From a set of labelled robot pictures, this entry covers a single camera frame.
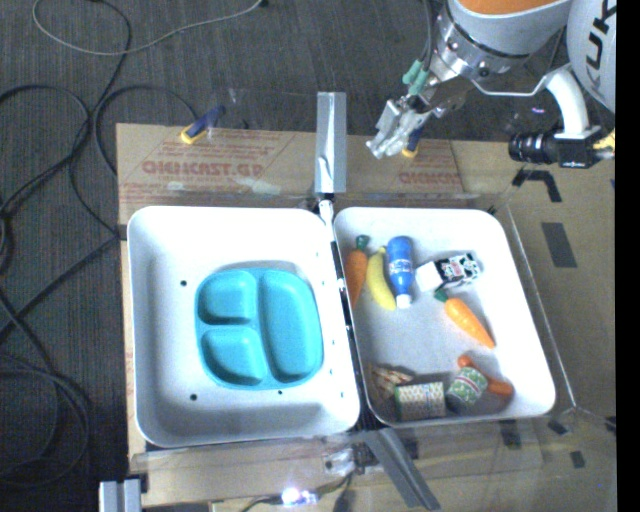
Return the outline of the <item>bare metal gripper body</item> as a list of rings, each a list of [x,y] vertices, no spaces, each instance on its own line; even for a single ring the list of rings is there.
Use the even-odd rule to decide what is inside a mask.
[[[473,82],[482,83],[524,62],[480,44],[450,18],[438,18],[421,56],[408,71],[408,107],[440,117],[464,102]]]

